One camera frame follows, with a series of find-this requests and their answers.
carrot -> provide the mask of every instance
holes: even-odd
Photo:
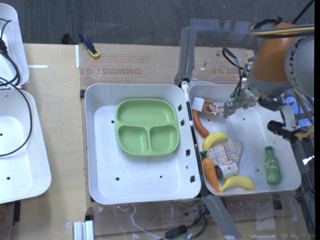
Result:
[[[202,137],[207,137],[209,135],[209,131],[203,126],[199,118],[199,112],[197,110],[192,109],[192,117],[196,130]]]
[[[219,192],[219,183],[214,162],[210,158],[204,158],[202,160],[202,167],[204,175],[210,182],[211,186],[215,191]]]

bottle cap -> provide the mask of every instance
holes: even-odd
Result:
[[[272,148],[272,146],[266,146],[264,148],[264,151],[273,151],[274,149]]]

dark floor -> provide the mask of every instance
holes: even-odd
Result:
[[[179,46],[181,28],[197,27],[197,46],[259,48],[249,23],[292,22],[310,0],[0,0],[18,13],[24,43],[61,44],[84,32],[94,43]],[[297,21],[315,22],[315,3]]]

blue and yellow clamp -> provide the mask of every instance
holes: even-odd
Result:
[[[100,56],[100,51],[98,51],[98,49],[95,48],[95,46],[91,42],[90,38],[82,32],[79,33],[79,37],[80,37],[80,41],[85,43],[88,53],[93,58],[98,58]]]

green bowl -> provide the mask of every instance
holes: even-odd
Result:
[[[179,145],[179,124],[173,106],[156,98],[123,100],[116,108],[115,128],[123,151],[136,156],[170,154]]]

